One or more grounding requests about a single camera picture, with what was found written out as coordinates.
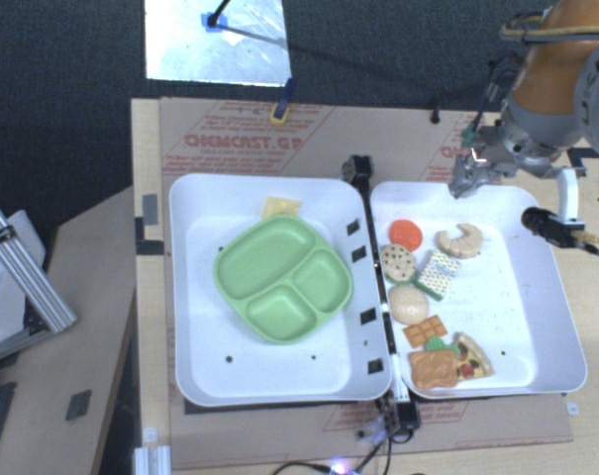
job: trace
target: green plate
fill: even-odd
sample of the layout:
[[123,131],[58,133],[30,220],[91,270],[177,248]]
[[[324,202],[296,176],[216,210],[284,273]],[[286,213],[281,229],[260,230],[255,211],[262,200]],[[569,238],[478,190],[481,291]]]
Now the green plate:
[[233,239],[213,268],[218,290],[261,337],[294,343],[327,322],[351,296],[341,258],[311,226],[277,215]]

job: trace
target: white tray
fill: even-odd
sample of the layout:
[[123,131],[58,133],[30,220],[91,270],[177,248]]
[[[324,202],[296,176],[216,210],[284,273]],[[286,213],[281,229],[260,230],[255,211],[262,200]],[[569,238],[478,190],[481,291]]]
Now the white tray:
[[521,224],[523,211],[537,206],[530,194],[483,186],[474,196],[455,200],[444,184],[386,182],[373,190],[371,206],[381,245],[389,243],[394,220],[408,219],[422,229],[423,244],[414,252],[419,270],[436,248],[439,231],[456,238],[461,232],[455,225],[470,223],[484,235],[480,255],[460,260],[443,300],[429,299],[430,315],[442,319],[447,342],[460,331],[475,339],[495,373],[454,388],[416,389],[409,364],[413,349],[404,326],[394,321],[401,372],[410,389],[425,398],[447,399],[569,392],[583,385],[585,359],[551,247]]
[[[351,299],[307,338],[278,345],[258,336],[213,281],[219,248],[260,220],[268,196],[302,202],[299,216],[348,266]],[[334,179],[192,174],[169,195],[174,275],[176,380],[193,403],[371,400],[391,382],[371,247],[360,196]],[[358,230],[348,235],[348,225]],[[366,257],[351,254],[365,248]],[[372,311],[375,320],[360,321]]]

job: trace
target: yellow and blue clip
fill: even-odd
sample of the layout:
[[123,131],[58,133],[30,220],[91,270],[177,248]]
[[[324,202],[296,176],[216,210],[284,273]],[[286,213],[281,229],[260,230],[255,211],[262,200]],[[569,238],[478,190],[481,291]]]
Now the yellow and blue clip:
[[272,125],[280,127],[286,123],[289,110],[288,103],[290,102],[290,97],[294,89],[295,80],[290,77],[288,81],[286,81],[286,86],[283,89],[279,102],[272,106],[272,111],[270,111],[270,123]]

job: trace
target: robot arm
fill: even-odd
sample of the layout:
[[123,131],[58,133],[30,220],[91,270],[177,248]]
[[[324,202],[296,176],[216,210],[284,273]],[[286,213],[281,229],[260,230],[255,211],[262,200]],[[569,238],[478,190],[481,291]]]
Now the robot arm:
[[[539,20],[538,30],[517,26]],[[556,178],[552,166],[586,137],[599,152],[599,0],[561,0],[541,19],[516,18],[502,36],[531,44],[494,127],[465,135],[455,162],[453,197],[523,169]]]

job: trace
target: red tomato slice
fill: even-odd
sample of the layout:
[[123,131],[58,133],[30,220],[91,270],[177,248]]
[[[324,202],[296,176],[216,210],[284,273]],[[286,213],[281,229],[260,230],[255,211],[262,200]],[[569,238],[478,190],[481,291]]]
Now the red tomato slice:
[[396,220],[389,228],[389,240],[414,251],[422,244],[422,231],[410,220]]

